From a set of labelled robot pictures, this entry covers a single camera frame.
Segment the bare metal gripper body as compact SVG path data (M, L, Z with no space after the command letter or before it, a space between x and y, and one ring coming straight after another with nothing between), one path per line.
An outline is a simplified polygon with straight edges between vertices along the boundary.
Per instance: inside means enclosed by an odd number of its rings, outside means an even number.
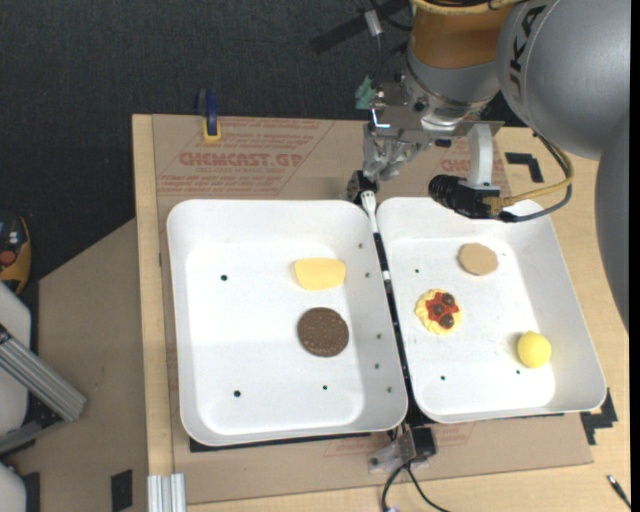
M436 140L467 136L476 125L495 135L502 121L480 117L473 104L448 104L438 96L406 93L400 83L383 82L370 104L368 139L382 147L386 142L426 145Z

